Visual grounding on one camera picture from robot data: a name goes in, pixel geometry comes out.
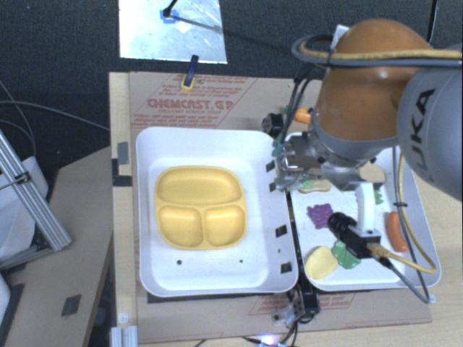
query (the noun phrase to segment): metal plate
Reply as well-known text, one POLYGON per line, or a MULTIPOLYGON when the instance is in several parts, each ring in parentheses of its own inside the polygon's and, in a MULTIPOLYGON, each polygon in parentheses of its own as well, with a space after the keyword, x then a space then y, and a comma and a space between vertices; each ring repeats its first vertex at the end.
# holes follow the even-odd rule
POLYGON ((119 0, 120 56, 226 64, 218 0, 178 0, 166 19, 171 1, 119 0))

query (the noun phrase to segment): yellow plate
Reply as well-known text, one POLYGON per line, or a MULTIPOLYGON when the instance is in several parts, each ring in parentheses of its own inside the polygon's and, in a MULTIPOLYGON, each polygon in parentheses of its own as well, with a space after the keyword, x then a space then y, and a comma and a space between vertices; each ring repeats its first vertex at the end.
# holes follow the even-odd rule
POLYGON ((159 175, 154 192, 158 229, 180 249, 222 249, 246 234, 245 193, 222 167, 182 166, 159 175))

